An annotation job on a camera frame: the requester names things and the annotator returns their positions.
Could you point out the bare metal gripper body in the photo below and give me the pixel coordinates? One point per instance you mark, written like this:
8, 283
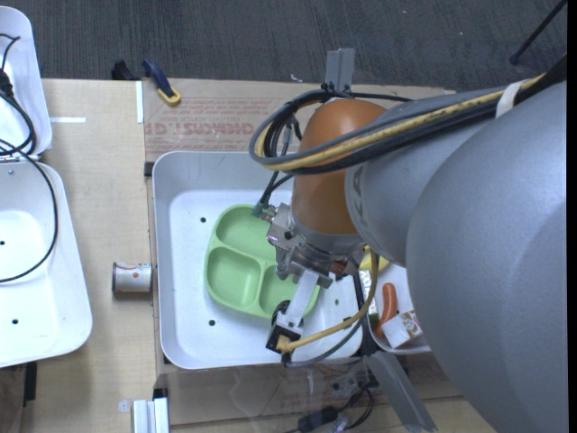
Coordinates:
288, 253

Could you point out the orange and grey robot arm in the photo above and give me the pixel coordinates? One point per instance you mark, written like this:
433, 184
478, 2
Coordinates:
473, 251

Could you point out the green divided plate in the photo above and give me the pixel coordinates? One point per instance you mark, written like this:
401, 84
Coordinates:
234, 269

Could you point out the white plastic tray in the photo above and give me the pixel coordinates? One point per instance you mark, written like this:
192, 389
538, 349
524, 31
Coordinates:
401, 352
189, 260

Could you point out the orange sausage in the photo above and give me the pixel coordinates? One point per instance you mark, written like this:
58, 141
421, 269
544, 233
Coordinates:
388, 302

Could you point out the white carton with orange print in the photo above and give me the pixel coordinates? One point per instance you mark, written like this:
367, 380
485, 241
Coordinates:
401, 329

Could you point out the white can with orange print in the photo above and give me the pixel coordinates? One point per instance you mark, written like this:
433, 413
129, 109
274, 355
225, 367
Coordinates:
131, 278

